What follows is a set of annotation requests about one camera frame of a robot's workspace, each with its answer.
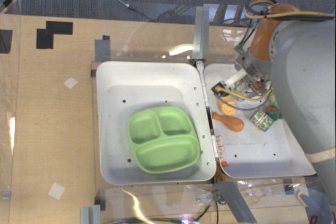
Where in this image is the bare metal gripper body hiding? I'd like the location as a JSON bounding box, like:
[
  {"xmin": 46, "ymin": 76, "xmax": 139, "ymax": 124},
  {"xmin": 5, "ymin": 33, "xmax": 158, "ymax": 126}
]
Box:
[{"xmin": 234, "ymin": 49, "xmax": 267, "ymax": 95}]

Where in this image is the yellow corn cob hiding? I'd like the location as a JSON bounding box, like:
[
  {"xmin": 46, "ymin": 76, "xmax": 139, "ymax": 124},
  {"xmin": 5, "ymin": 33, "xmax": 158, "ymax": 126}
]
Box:
[{"xmin": 218, "ymin": 95, "xmax": 237, "ymax": 116}]

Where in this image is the thin black and white rod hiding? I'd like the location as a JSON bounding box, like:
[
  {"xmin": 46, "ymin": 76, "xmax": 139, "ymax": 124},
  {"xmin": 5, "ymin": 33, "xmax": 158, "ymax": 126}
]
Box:
[{"xmin": 196, "ymin": 59, "xmax": 219, "ymax": 158}]

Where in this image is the green patterned carton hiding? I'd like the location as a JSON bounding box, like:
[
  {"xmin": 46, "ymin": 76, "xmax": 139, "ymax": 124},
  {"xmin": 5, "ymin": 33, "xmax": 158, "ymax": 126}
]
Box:
[{"xmin": 249, "ymin": 109, "xmax": 275, "ymax": 132}]

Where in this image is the orange chicken drumstick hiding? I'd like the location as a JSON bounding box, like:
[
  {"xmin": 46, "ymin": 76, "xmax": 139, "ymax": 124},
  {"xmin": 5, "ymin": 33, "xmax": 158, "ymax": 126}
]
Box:
[{"xmin": 212, "ymin": 112, "xmax": 245, "ymax": 133}]

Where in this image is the white plastic tray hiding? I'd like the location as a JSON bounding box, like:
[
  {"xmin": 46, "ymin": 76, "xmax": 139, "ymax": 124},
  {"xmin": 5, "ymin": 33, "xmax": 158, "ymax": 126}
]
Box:
[
  {"xmin": 96, "ymin": 61, "xmax": 217, "ymax": 187},
  {"xmin": 203, "ymin": 63, "xmax": 317, "ymax": 180}
]

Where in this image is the red and white packet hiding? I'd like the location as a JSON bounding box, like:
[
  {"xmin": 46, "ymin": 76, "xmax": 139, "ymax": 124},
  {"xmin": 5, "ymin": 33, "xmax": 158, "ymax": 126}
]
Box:
[{"xmin": 215, "ymin": 135, "xmax": 229, "ymax": 167}]

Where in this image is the green divided plate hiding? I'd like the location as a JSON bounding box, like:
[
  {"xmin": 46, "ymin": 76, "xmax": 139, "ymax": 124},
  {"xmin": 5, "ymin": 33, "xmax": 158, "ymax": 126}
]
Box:
[{"xmin": 127, "ymin": 106, "xmax": 202, "ymax": 175}]

